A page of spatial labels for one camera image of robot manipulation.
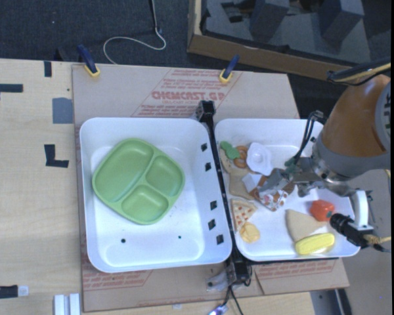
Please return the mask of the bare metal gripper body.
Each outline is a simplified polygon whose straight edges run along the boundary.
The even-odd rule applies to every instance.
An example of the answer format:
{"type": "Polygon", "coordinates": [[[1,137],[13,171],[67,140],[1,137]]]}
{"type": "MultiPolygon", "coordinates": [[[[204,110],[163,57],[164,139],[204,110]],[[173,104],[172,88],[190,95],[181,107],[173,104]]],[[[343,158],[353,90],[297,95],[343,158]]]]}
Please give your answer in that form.
{"type": "Polygon", "coordinates": [[[340,197],[352,196],[357,191],[349,185],[349,177],[333,172],[321,159],[291,157],[284,165],[286,176],[297,186],[299,197],[307,196],[313,189],[327,189],[340,197]]]}

